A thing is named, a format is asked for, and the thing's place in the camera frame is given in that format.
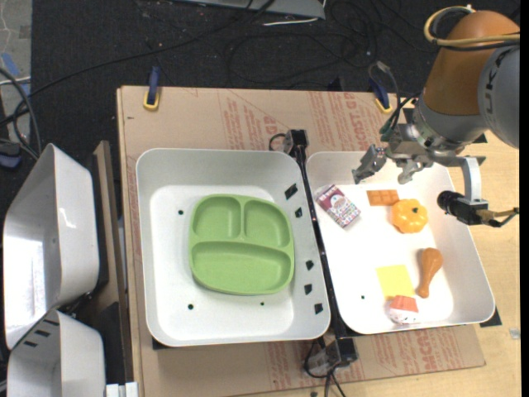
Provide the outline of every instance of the cardboard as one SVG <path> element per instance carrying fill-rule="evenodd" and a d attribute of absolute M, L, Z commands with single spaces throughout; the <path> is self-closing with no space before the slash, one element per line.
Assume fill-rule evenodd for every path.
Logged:
<path fill-rule="evenodd" d="M 163 88 L 158 110 L 148 112 L 142 106 L 146 90 L 117 91 L 132 360 L 140 394 L 268 395 L 321 385 L 302 369 L 310 342 L 153 347 L 145 322 L 136 160 L 156 147 L 266 150 L 270 138 L 294 128 L 307 130 L 309 153 L 363 151 L 380 144 L 386 115 L 370 93 L 214 88 Z M 485 365 L 472 325 L 360 336 L 355 345 L 360 359 L 336 373 L 341 384 Z"/>

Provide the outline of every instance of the green plate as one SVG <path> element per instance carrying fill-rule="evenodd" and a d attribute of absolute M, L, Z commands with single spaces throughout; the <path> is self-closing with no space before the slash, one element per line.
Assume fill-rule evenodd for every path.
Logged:
<path fill-rule="evenodd" d="M 292 280 L 290 221 L 261 198 L 214 194 L 194 207 L 189 264 L 204 287 L 228 294 L 273 294 Z"/>

